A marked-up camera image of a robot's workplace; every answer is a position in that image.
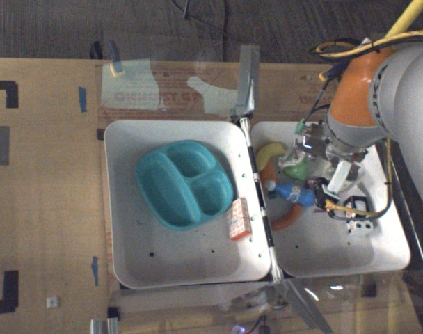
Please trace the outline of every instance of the yellow pole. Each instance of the yellow pole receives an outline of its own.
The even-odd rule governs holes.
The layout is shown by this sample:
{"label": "yellow pole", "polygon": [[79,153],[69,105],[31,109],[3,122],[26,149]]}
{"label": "yellow pole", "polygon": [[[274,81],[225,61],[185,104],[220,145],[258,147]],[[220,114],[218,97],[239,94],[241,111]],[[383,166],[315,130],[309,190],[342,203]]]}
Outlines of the yellow pole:
{"label": "yellow pole", "polygon": [[391,27],[385,37],[398,35],[406,32],[409,26],[417,19],[417,16],[423,11],[423,0],[412,0],[408,7],[403,11],[399,19]]}

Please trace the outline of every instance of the blue bottle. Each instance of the blue bottle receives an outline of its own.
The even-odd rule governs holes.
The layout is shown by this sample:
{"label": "blue bottle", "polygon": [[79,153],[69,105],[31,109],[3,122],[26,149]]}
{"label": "blue bottle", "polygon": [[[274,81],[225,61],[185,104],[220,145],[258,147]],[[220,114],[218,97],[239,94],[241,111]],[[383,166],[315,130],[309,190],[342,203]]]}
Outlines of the blue bottle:
{"label": "blue bottle", "polygon": [[314,192],[292,183],[277,184],[273,180],[266,182],[266,188],[269,191],[277,192],[281,198],[290,200],[293,203],[300,203],[304,207],[311,207],[315,202]]}

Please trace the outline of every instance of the small white square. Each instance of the small white square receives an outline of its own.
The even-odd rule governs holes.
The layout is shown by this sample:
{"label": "small white square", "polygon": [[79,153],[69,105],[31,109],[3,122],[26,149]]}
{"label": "small white square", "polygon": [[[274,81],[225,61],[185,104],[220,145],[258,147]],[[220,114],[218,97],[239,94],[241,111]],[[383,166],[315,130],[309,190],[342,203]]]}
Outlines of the small white square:
{"label": "small white square", "polygon": [[55,307],[58,307],[58,297],[47,297],[46,308],[55,308]]}

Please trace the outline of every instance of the teal divided plate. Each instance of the teal divided plate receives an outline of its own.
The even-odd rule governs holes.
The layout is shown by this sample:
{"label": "teal divided plate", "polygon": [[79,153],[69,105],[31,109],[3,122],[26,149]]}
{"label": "teal divided plate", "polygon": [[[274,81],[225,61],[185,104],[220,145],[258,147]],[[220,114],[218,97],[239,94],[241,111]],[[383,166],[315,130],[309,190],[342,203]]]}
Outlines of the teal divided plate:
{"label": "teal divided plate", "polygon": [[156,217],[173,230],[188,230],[225,212],[233,188],[215,156],[197,141],[178,141],[137,163],[136,180]]}

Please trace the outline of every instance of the dark floor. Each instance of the dark floor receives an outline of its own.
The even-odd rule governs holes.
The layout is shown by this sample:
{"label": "dark floor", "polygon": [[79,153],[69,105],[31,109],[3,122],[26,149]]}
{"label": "dark floor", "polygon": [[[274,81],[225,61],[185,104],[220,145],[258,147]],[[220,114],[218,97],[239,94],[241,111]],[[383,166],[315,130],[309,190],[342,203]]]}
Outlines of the dark floor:
{"label": "dark floor", "polygon": [[254,42],[263,62],[318,63],[309,48],[385,33],[410,1],[191,0],[193,21],[170,0],[0,0],[0,57],[90,58],[96,40],[108,57],[115,40],[123,59],[238,61]]}

